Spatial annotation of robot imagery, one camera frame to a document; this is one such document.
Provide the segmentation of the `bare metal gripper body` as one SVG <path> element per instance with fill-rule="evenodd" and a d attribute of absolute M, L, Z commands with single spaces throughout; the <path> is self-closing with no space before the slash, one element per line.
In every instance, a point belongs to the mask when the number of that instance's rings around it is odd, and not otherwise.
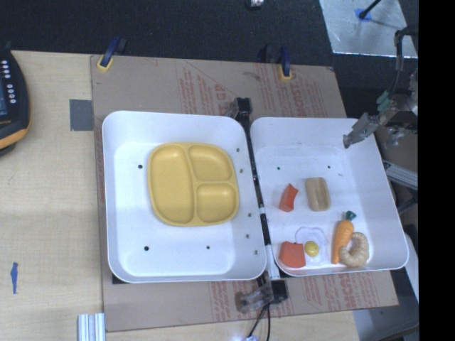
<path fill-rule="evenodd" d="M 414 94 L 383 92 L 376 105 L 378 121 L 383 126 L 418 129 L 418 100 Z"/>

